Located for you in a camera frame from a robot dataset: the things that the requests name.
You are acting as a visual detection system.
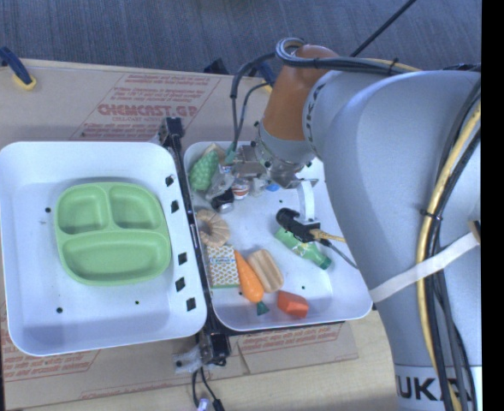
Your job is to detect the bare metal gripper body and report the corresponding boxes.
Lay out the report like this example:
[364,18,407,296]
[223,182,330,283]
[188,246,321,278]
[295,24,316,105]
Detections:
[229,142,320,191]

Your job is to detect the white and red can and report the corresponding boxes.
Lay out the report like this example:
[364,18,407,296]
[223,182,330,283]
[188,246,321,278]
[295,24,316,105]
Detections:
[231,178,252,201]

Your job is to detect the black and silver can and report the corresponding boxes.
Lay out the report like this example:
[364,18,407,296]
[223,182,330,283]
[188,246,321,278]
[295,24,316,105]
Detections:
[210,189,236,215]

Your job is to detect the white plastic tray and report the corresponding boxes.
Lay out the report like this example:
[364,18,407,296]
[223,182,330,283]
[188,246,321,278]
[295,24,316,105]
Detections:
[0,140,208,357]
[182,140,374,333]

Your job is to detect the beige doughnut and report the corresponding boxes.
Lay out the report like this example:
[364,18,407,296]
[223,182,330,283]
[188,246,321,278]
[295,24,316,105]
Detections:
[194,209,231,248]

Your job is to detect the thin black and white rod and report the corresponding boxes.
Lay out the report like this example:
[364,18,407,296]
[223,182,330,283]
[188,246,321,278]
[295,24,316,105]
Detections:
[172,137,215,336]

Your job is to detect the green bottle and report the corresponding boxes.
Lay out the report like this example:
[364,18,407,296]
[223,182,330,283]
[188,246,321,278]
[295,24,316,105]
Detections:
[274,226,334,271]

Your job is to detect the orange and white patterned carton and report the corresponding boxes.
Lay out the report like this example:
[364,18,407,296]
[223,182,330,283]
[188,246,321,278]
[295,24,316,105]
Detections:
[205,244,241,291]

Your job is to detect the tan hot dog bun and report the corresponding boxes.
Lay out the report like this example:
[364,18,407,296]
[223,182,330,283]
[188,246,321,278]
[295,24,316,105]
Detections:
[246,248,286,295]

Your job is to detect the orange carrot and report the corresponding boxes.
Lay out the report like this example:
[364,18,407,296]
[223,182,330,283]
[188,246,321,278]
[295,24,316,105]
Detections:
[234,250,271,317]

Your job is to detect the orange wedge block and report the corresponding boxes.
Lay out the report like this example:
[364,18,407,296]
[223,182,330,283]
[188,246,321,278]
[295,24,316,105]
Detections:
[276,289,311,320]

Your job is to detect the green divided plate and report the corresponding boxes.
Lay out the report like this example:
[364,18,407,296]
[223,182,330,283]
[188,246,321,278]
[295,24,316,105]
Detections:
[54,182,173,287]

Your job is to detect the brown cardboard board red print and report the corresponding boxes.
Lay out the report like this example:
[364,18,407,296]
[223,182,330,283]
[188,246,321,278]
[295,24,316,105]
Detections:
[0,57,360,402]

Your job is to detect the black cylinder on white bracket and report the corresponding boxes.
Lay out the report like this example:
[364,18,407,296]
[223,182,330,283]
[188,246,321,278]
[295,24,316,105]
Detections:
[276,177,322,244]

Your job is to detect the black block with thin wires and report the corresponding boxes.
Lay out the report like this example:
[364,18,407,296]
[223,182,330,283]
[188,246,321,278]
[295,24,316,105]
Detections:
[198,331,233,366]
[157,116,186,146]

